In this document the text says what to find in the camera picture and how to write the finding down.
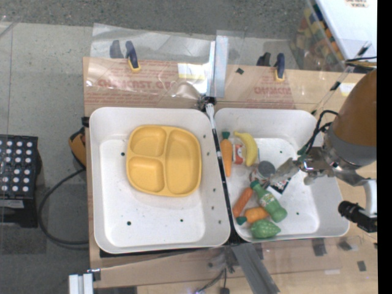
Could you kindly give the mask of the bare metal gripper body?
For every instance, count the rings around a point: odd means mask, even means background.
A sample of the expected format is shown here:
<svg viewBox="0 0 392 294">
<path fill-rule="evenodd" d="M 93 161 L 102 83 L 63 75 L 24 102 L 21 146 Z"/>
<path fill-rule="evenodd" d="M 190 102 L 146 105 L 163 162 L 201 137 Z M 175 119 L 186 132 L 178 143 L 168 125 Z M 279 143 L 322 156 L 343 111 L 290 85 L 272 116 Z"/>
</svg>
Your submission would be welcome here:
<svg viewBox="0 0 392 294">
<path fill-rule="evenodd" d="M 351 186 L 363 186 L 368 181 L 367 178 L 356 172 L 360 167 L 359 165 L 352 164 L 338 156 L 334 149 L 314 147 L 308 153 L 299 157 L 298 163 L 300 170 L 305 172 L 306 176 L 335 177 Z"/>
</svg>

